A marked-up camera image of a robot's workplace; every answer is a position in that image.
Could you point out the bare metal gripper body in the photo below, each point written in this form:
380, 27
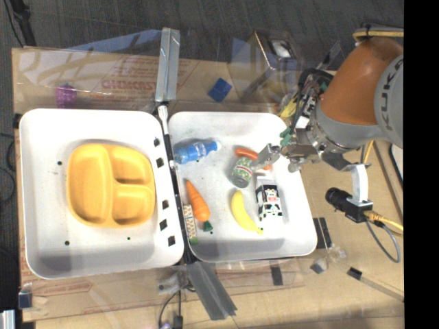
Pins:
302, 151

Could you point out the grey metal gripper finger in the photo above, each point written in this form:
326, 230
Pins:
294, 166
265, 156

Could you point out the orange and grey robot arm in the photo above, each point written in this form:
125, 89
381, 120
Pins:
356, 91

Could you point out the orange sausage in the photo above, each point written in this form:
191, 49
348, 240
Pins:
245, 153

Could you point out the green and white can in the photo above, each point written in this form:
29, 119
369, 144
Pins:
241, 173

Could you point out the black and white cow carton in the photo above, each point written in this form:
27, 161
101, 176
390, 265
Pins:
269, 202

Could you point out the yellow banana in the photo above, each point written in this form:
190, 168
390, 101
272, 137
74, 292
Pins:
240, 211

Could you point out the blue plastic bottle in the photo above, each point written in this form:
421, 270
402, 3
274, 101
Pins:
193, 151

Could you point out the blue cube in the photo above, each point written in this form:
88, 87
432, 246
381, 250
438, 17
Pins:
219, 89

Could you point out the orange carrot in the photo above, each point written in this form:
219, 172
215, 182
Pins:
198, 204

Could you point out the white plastic tray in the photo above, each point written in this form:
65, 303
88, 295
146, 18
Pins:
44, 197
223, 245

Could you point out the white patterned packet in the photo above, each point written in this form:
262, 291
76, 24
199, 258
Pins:
189, 223

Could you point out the yellow divided plate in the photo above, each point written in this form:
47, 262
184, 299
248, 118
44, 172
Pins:
99, 183

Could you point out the purple grapes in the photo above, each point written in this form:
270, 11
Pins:
66, 96

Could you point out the brown cardboard board red print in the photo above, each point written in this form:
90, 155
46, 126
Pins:
85, 296

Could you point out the black cylinder on white bracket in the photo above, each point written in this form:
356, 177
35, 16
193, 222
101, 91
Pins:
346, 201

